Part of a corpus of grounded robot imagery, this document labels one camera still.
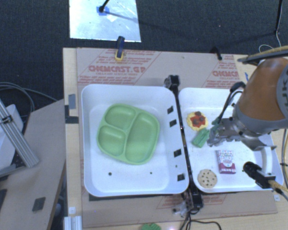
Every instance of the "cookie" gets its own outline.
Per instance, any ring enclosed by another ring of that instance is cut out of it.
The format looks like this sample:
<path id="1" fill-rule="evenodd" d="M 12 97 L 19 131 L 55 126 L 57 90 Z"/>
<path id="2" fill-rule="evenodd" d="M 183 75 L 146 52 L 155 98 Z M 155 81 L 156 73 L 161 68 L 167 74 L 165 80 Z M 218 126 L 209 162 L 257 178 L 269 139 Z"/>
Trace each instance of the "cookie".
<path id="1" fill-rule="evenodd" d="M 199 184 L 204 188 L 213 188 L 217 183 L 217 176 L 211 170 L 201 170 L 197 176 Z"/>
<path id="2" fill-rule="evenodd" d="M 191 127 L 191 129 L 195 131 L 199 131 L 208 126 L 207 117 L 200 111 L 188 114 L 187 123 Z"/>

